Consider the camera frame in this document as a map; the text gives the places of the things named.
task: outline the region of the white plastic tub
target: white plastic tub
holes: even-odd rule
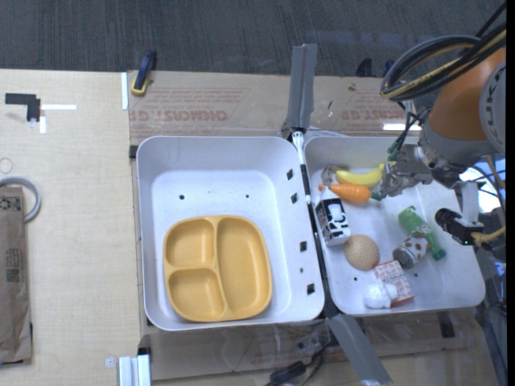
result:
[[[324,295],[306,196],[293,145],[276,137],[153,137],[138,148],[143,295],[148,318],[165,331],[301,322]],[[261,230],[270,257],[272,299],[252,318],[190,322],[167,298],[163,239],[197,216],[244,216]]]
[[[386,160],[386,150],[395,138],[318,137],[309,140],[304,156],[309,174],[312,198],[319,200],[317,186],[326,166],[346,165],[356,173],[372,170]],[[420,310],[442,310],[476,306],[483,301],[484,280],[471,246],[462,246],[435,222],[435,213],[442,207],[460,212],[455,192],[436,181],[405,189],[401,195],[381,202],[345,203],[352,234],[365,234],[379,246],[380,262],[393,260],[392,251],[408,235],[398,223],[398,213],[414,206],[419,216],[435,232],[447,255],[439,261],[428,253],[406,276],[414,299],[391,309],[369,309],[363,302],[365,288],[375,282],[373,271],[360,271],[346,260],[344,246],[327,247],[323,240],[323,255],[328,271],[329,287],[336,306],[346,314],[356,316],[390,314]]]

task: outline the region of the dark floor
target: dark floor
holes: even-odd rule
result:
[[[370,58],[382,76],[416,43],[474,35],[503,1],[0,0],[0,68],[124,72],[151,49],[158,70],[289,75],[291,48],[318,43],[316,75],[356,75]],[[498,295],[496,258],[479,258],[488,308]],[[505,314],[479,312],[505,384]]]

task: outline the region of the potato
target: potato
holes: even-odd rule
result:
[[[379,263],[379,248],[365,235],[353,235],[345,242],[344,253],[348,263],[359,270],[371,270]]]

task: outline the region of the brown paper bag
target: brown paper bag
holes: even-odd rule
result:
[[[21,187],[0,187],[0,363],[32,354],[24,207]]]

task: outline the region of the gray ring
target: gray ring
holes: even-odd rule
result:
[[[0,179],[0,187],[6,186],[8,184],[18,184],[21,186],[25,186],[30,191],[32,191],[32,193],[34,193],[34,196],[35,196],[34,207],[25,216],[25,223],[30,222],[31,220],[33,220],[36,217],[36,215],[39,212],[39,209],[41,208],[41,194],[39,193],[38,188],[31,180],[27,179],[26,177],[21,177],[21,176],[7,176],[7,177],[4,177],[3,179]]]
[[[4,160],[7,160],[9,163],[10,163],[10,168],[8,171],[4,171],[2,169],[0,169],[0,172],[2,172],[3,174],[5,175],[8,175],[12,170],[13,170],[13,162],[10,158],[0,158],[0,164],[4,161]]]

